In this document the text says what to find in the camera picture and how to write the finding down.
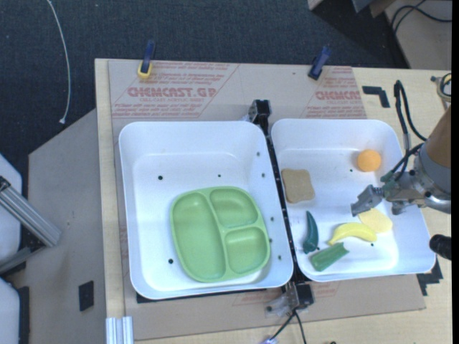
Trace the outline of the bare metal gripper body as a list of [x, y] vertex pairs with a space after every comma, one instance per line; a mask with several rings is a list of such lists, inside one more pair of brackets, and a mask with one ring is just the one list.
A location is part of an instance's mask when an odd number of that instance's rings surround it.
[[389, 203], [403, 202], [407, 207], [451, 212], [451, 172], [411, 170], [388, 172], [380, 178], [384, 198]]

